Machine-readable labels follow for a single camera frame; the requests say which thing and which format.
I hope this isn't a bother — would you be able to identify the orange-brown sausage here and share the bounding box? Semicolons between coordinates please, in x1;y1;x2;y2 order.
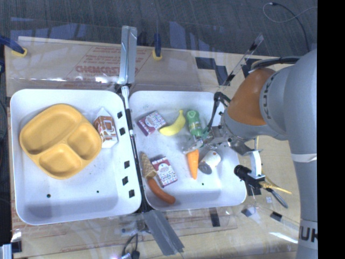
147;177;177;206

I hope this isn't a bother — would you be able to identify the maroon and white carton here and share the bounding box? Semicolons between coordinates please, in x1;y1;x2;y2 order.
136;110;167;137

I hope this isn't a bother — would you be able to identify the orange and white carton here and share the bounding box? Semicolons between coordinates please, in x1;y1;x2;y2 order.
93;107;120;149

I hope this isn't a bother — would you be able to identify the black cylinder on white bracket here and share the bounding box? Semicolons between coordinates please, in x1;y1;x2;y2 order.
233;149;266;196

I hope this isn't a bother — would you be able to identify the green bottle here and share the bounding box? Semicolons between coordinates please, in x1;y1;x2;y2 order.
186;110;204;138

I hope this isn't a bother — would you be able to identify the orange carrot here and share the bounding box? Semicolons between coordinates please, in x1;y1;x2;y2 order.
186;148;200;180

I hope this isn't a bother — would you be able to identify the white can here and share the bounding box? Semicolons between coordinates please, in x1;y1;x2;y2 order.
198;149;222;175

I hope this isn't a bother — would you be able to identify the brown cardboard board, red print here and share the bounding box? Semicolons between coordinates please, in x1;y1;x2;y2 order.
4;36;300;259

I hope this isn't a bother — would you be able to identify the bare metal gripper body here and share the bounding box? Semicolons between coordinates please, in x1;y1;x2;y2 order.
203;125;253;156

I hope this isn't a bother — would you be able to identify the white plastic tray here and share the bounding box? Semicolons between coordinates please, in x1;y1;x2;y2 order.
128;90;247;213
10;88;143;226

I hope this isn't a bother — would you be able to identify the yellow divided plate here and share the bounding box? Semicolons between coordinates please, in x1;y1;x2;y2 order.
19;103;103;180

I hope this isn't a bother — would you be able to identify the yellow banana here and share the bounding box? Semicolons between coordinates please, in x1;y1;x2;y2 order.
158;109;187;137

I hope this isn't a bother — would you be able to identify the red and white carton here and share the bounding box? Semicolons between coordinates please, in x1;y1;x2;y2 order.
151;156;178;188

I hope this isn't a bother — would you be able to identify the tan waffle cone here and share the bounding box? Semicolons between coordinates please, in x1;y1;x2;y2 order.
139;152;158;180

